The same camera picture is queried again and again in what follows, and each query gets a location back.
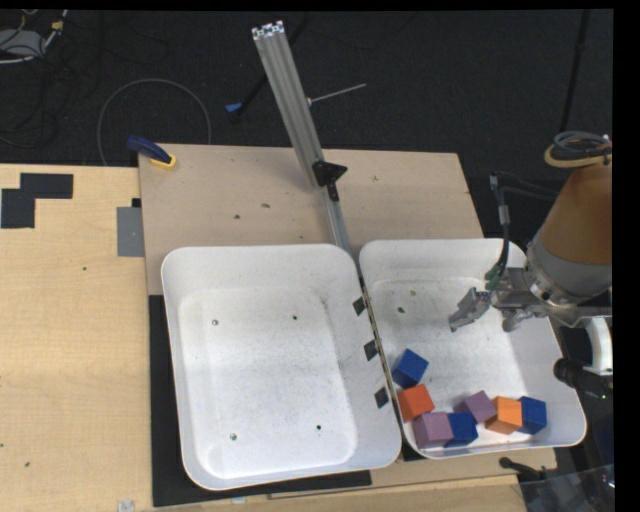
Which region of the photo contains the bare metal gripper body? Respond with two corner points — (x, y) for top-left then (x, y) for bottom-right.
(490, 267), (614, 324)

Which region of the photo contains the black cylinder on white bracket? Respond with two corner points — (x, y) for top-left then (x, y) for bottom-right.
(552, 316), (614, 401)

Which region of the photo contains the orange cube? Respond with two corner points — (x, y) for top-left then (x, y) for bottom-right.
(483, 395), (524, 436)
(396, 383), (436, 423)

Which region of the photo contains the purple cube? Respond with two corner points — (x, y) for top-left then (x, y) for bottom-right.
(453, 389), (498, 425)
(410, 410), (455, 450)

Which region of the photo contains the blue cube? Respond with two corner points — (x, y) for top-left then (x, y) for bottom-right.
(444, 410), (480, 448)
(390, 347), (430, 390)
(516, 395), (548, 436)

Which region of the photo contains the pale wood board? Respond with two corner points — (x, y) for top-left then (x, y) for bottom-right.
(137, 143), (559, 501)

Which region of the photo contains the white plastic tray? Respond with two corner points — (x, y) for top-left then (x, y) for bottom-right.
(160, 242), (404, 492)
(357, 237), (588, 460)

